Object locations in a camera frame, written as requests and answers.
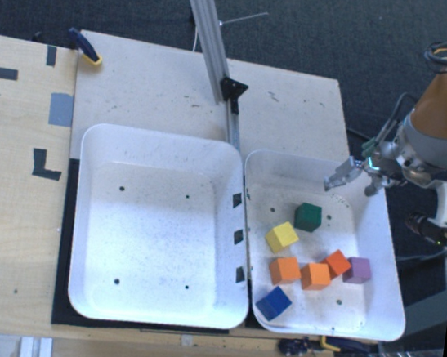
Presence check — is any pale wood board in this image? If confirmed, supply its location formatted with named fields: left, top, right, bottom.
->
left=38, top=29, right=387, bottom=357

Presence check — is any orange cube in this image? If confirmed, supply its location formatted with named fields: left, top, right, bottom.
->
left=297, top=260, right=334, bottom=295
left=266, top=253, right=305, bottom=290

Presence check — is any white plastic tray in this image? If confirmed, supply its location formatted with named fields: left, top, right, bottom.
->
left=221, top=146, right=428, bottom=351
left=56, top=119, right=273, bottom=341

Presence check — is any blue cube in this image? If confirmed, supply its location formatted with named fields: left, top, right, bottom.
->
left=253, top=283, right=296, bottom=325

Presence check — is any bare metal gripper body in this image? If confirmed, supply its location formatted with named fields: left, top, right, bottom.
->
left=360, top=132, right=445, bottom=194

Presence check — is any black cylinder on white bracket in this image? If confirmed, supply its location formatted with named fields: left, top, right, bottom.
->
left=402, top=175, right=447, bottom=248

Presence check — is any purple cube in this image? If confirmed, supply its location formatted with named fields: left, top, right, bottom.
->
left=341, top=254, right=375, bottom=288

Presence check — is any red-orange cube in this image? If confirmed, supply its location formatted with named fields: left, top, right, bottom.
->
left=319, top=247, right=355, bottom=282

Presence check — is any green cube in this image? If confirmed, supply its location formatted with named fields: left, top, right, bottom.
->
left=292, top=200, right=325, bottom=235

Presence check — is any yellow cube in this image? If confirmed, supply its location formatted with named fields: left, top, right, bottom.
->
left=262, top=217, right=302, bottom=257

